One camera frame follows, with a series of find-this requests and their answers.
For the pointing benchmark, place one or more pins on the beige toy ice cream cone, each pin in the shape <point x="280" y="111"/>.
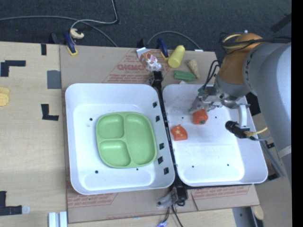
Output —
<point x="194" y="67"/>

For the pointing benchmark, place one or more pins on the orange toy bell pepper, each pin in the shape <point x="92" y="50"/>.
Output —
<point x="200" y="117"/>

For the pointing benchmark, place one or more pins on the green divided plate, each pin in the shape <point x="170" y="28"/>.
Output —
<point x="139" y="138"/>

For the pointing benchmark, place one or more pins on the green toy beans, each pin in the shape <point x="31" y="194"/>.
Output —
<point x="184" y="75"/>

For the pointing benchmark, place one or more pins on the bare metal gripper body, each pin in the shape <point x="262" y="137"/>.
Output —
<point x="213" y="96"/>

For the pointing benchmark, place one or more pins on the beige oval toy bread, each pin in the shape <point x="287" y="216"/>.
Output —
<point x="258" y="213"/>

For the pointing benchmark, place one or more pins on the yellow bottle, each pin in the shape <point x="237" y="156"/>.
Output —
<point x="177" y="55"/>

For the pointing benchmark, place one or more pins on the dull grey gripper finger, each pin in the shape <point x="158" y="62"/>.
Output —
<point x="195" y="106"/>
<point x="211" y="106"/>

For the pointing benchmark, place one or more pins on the orange packet with yellow star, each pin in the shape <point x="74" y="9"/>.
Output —
<point x="179" y="133"/>

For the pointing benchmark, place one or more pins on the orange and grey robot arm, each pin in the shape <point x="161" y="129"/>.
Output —
<point x="267" y="79"/>

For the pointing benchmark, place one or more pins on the orange and white carton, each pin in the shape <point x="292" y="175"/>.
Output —
<point x="149" y="59"/>

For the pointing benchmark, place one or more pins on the black cylinder on white bracket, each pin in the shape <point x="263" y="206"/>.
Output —
<point x="234" y="128"/>

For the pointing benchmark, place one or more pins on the thin black and white rod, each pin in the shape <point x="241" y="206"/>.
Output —
<point x="165" y="117"/>

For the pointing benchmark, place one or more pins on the beige curved toy pastry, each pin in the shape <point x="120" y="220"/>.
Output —
<point x="76" y="34"/>

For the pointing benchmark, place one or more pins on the white plastic tray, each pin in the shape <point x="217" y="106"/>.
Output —
<point x="213" y="155"/>
<point x="80" y="138"/>

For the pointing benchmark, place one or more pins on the brown cardboard board, red print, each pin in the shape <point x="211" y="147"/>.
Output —
<point x="94" y="65"/>

